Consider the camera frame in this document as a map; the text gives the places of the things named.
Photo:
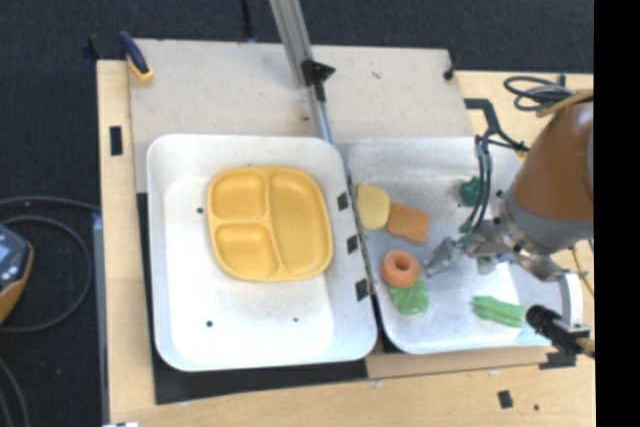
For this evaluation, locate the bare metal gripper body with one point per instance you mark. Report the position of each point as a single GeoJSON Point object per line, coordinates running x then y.
{"type": "Point", "coordinates": [492, 247]}

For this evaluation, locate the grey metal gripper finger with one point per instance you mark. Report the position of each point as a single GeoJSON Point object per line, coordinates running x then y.
{"type": "Point", "coordinates": [451, 244]}
{"type": "Point", "coordinates": [440, 263]}

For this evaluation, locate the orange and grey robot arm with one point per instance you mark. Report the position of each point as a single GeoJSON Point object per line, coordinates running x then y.
{"type": "Point", "coordinates": [552, 175]}

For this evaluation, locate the green toy lettuce leaf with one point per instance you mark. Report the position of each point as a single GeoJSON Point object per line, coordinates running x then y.
{"type": "Point", "coordinates": [412, 301]}

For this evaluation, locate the orange toy doughnut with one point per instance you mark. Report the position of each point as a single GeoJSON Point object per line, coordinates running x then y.
{"type": "Point", "coordinates": [392, 271]}

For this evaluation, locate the orange toy bread slice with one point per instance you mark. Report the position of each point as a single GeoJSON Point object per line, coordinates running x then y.
{"type": "Point", "coordinates": [407, 222]}

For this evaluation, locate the dark green toy broccoli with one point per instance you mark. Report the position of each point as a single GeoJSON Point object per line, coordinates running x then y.
{"type": "Point", "coordinates": [470, 191]}

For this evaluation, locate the white plastic tray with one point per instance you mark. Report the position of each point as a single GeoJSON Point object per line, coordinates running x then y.
{"type": "Point", "coordinates": [240, 315]}
{"type": "Point", "coordinates": [445, 320]}

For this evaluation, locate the green toy bean pods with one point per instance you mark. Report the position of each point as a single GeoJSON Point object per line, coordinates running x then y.
{"type": "Point", "coordinates": [497, 311]}

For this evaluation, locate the pale yellow toy bread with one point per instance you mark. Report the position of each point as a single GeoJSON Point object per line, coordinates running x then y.
{"type": "Point", "coordinates": [373, 207]}

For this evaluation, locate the yellow divided plate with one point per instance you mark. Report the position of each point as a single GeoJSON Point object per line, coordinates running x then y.
{"type": "Point", "coordinates": [272, 222]}

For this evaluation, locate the thin black and white rod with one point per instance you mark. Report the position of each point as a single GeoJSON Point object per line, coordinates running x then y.
{"type": "Point", "coordinates": [324, 115]}

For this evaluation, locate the pale flat board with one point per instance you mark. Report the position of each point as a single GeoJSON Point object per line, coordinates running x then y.
{"type": "Point", "coordinates": [225, 90]}

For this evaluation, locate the black cylinder on white bracket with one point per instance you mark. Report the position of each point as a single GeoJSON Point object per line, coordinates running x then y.
{"type": "Point", "coordinates": [550, 322]}

